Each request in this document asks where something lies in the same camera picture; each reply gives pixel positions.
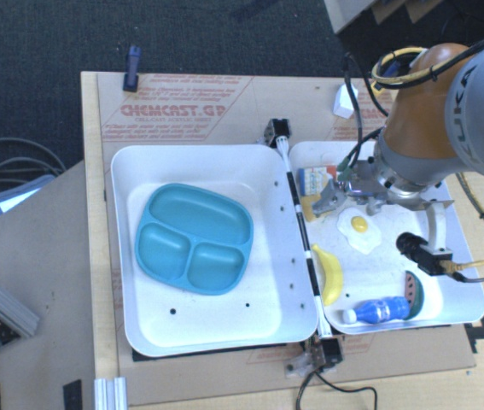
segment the black floor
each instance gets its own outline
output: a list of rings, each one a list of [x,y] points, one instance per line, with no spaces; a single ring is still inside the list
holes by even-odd
[[[484,0],[446,0],[416,24],[366,11],[338,35],[323,0],[0,0],[0,137],[82,160],[80,72],[123,72],[131,44],[141,72],[340,77],[347,51],[366,71],[407,45],[483,38]],[[25,153],[0,143],[0,161]]]

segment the green object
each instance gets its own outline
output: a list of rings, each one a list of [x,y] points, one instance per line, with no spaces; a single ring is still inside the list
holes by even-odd
[[[410,271],[406,271],[405,275],[405,298],[411,307],[408,316],[405,317],[405,320],[408,320],[422,311],[424,299],[422,282]]]

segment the blue clip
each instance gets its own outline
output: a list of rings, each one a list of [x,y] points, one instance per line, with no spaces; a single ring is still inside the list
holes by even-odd
[[[137,92],[139,58],[141,58],[141,48],[132,45],[125,57],[124,87],[122,88],[124,91]]]

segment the egg yolk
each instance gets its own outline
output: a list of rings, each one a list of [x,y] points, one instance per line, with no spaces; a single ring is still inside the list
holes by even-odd
[[[352,228],[357,232],[366,232],[369,228],[367,220],[365,220],[360,215],[352,217]]]

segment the blue plate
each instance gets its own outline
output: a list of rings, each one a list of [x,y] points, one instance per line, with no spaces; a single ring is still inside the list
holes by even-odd
[[[222,295],[239,283],[253,243],[253,220],[240,203],[186,184],[161,186],[137,228],[139,266],[162,283]]]

